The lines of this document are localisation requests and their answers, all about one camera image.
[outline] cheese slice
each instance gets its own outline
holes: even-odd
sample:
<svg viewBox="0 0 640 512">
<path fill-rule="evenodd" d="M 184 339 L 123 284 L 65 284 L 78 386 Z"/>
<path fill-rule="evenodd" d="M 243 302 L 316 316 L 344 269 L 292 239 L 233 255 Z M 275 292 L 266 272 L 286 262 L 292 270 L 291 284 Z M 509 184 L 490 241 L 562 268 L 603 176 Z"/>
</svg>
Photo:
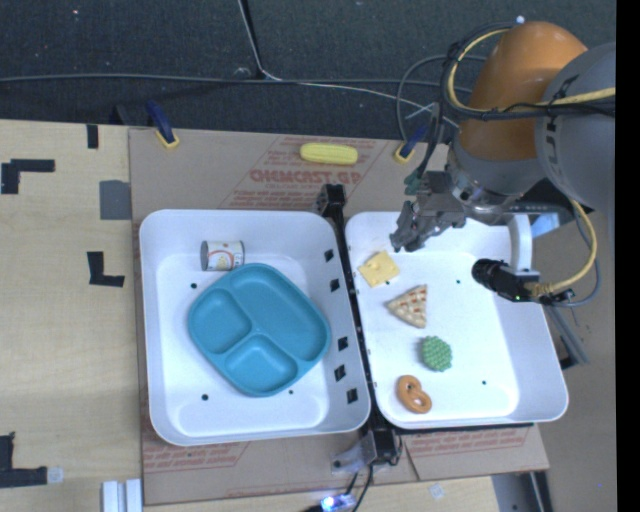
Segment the cheese slice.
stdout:
<svg viewBox="0 0 640 512">
<path fill-rule="evenodd" d="M 400 269 L 387 251 L 373 255 L 364 265 L 360 265 L 358 270 L 371 287 L 385 283 L 400 273 Z"/>
<path fill-rule="evenodd" d="M 414 327 L 427 325 L 427 285 L 421 284 L 387 303 L 389 310 Z"/>
</svg>

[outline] light wood surface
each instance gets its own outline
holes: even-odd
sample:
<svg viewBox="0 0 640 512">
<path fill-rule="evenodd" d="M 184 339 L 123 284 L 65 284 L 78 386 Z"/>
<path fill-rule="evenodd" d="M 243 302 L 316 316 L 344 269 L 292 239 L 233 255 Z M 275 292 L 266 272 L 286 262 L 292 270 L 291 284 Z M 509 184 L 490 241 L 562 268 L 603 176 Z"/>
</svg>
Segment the light wood surface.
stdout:
<svg viewBox="0 0 640 512">
<path fill-rule="evenodd" d="M 0 489 L 0 510 L 100 510 L 104 481 L 140 478 L 140 408 L 131 223 L 101 220 L 99 183 L 129 181 L 127 128 L 0 121 L 0 161 L 54 159 L 0 195 L 0 435 L 16 433 L 16 468 L 59 466 L 64 481 Z M 89 285 L 88 251 L 122 288 Z M 443 491 L 441 497 L 432 491 Z M 322 493 L 145 510 L 297 512 Z M 497 512 L 490 477 L 372 487 L 363 511 Z"/>
</svg>

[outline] can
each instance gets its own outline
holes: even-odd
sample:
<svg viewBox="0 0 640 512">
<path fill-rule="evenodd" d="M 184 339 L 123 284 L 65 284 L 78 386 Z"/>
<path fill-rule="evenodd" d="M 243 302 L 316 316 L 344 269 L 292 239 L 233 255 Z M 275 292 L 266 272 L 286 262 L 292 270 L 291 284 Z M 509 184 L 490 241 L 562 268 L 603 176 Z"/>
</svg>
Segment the can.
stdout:
<svg viewBox="0 0 640 512">
<path fill-rule="evenodd" d="M 202 270 L 233 270 L 244 264 L 242 241 L 220 242 L 205 240 L 200 246 Z"/>
</svg>

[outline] white tray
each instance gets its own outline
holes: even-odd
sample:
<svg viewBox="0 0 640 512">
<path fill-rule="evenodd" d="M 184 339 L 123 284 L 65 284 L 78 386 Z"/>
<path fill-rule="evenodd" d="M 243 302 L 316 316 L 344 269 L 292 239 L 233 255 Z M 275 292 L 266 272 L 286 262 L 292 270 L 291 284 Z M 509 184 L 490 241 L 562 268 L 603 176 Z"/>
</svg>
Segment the white tray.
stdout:
<svg viewBox="0 0 640 512">
<path fill-rule="evenodd" d="M 290 389 L 234 388 L 190 339 L 193 301 L 225 271 L 203 271 L 203 240 L 236 241 L 245 263 L 276 268 L 330 324 L 327 354 Z M 162 210 L 140 228 L 149 408 L 156 432 L 187 446 L 353 431 L 371 400 L 335 234 L 308 212 Z"/>
<path fill-rule="evenodd" d="M 506 226 L 468 220 L 427 240 L 425 247 L 395 253 L 389 234 L 397 213 L 360 213 L 346 226 L 357 300 L 380 412 L 405 429 L 552 421 L 568 405 L 567 390 L 542 307 L 512 303 L 471 276 L 480 258 L 509 261 Z M 357 271 L 386 250 L 400 274 L 377 287 Z M 385 303 L 426 284 L 427 326 L 394 317 Z M 435 372 L 421 361 L 420 341 L 438 336 L 453 352 L 452 367 Z M 413 375 L 432 399 L 426 414 L 413 413 L 396 396 L 402 375 Z"/>
</svg>

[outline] brown cardboard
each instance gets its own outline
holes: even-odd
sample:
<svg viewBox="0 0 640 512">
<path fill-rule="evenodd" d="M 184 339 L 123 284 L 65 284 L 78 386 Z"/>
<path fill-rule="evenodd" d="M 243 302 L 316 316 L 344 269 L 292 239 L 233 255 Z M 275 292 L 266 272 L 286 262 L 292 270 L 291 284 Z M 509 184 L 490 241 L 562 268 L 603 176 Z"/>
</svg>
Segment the brown cardboard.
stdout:
<svg viewBox="0 0 640 512">
<path fill-rule="evenodd" d="M 161 440 L 147 410 L 144 324 L 137 232 L 150 213 L 170 209 L 317 210 L 325 183 L 345 187 L 348 218 L 361 211 L 400 211 L 403 180 L 420 162 L 393 160 L 398 142 L 279 134 L 178 131 L 180 145 L 165 149 L 152 129 L 131 129 L 134 275 L 142 411 L 144 500 L 147 505 L 239 496 L 343 489 L 351 475 L 333 474 L 331 457 L 353 446 L 358 432 L 183 448 Z M 349 144 L 353 166 L 303 161 L 305 142 Z M 442 169 L 438 147 L 430 169 Z M 546 469 L 536 426 L 434 432 L 403 436 L 397 466 L 379 468 L 373 485 Z M 358 485 L 364 480 L 359 476 Z"/>
</svg>

